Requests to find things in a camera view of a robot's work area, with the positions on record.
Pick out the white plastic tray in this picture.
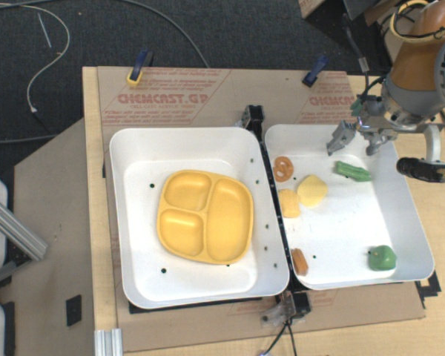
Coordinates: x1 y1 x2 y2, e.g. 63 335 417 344
108 126 291 310
263 123 435 291

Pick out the yellow waffle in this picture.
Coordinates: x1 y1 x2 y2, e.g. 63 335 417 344
277 188 302 219

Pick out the black block with wires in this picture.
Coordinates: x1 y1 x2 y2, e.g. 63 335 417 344
240 104 265 131
261 291 312 326

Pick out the green bean pod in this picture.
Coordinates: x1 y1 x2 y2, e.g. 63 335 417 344
334 160 372 182

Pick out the pale yellow wedge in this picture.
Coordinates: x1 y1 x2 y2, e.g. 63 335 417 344
296 174 329 209

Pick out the brown cardboard board red print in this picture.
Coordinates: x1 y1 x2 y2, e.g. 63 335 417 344
96 66 427 352

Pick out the black cylinder on white bracket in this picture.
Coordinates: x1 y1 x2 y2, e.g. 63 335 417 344
395 123 445 184

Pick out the green pepper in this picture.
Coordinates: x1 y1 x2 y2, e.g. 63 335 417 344
368 245 398 272

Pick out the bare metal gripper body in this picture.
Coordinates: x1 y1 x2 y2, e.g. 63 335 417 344
356 99 430 142

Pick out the yellow divided plate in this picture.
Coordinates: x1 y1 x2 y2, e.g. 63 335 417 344
156 169 255 266

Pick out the brown pretzel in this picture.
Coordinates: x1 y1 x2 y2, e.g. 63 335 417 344
273 156 294 183

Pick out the thin black rod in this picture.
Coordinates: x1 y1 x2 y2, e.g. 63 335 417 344
252 124 296 292

